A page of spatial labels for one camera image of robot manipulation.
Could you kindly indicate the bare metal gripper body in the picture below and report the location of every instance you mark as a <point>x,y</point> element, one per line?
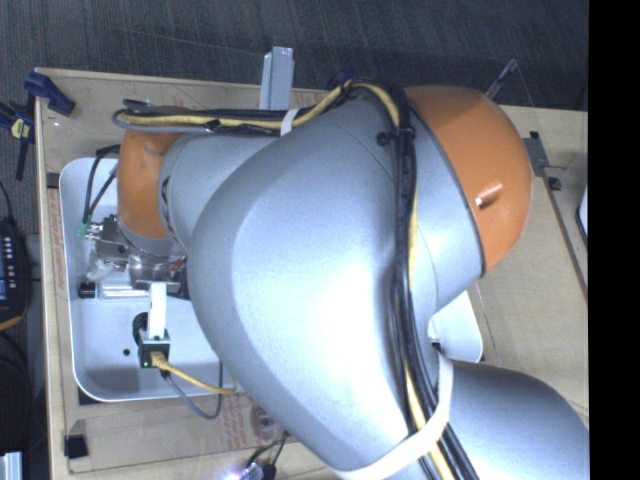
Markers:
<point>150,270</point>

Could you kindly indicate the black cylinder on white bracket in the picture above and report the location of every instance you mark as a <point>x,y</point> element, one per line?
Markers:
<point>158,313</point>

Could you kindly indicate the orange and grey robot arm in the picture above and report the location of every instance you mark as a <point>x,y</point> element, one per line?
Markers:
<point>320,248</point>

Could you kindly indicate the clear plastic bottle black cap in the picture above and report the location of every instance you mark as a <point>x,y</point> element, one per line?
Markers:
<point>117,290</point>

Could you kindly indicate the white plastic tray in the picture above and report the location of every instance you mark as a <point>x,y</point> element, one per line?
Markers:
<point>100,368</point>

